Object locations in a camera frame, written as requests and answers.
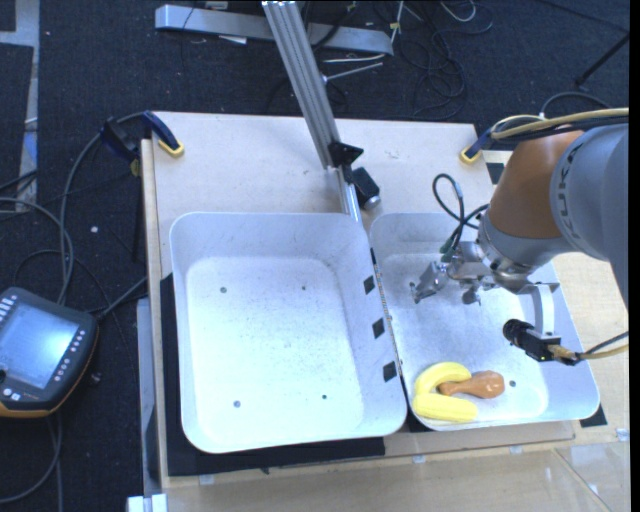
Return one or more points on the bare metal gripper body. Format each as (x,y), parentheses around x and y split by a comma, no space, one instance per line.
(472,265)

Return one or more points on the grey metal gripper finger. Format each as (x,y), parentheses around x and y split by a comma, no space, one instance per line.
(471,297)
(429,282)

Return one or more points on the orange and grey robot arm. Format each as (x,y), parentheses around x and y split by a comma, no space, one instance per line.
(575,195)

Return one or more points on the white plastic tray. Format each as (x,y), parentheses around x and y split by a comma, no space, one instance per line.
(270,340)
(460,340)

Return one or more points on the yellow banana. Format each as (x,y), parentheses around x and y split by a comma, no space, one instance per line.
(442,371)

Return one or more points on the brown chicken drumstick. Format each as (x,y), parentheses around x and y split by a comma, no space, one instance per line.
(482,384)

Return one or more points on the pale wood board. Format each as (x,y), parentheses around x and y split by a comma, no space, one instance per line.
(250,165)

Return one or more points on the black cylinder on white bracket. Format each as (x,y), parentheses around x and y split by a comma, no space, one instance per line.
(532,340)

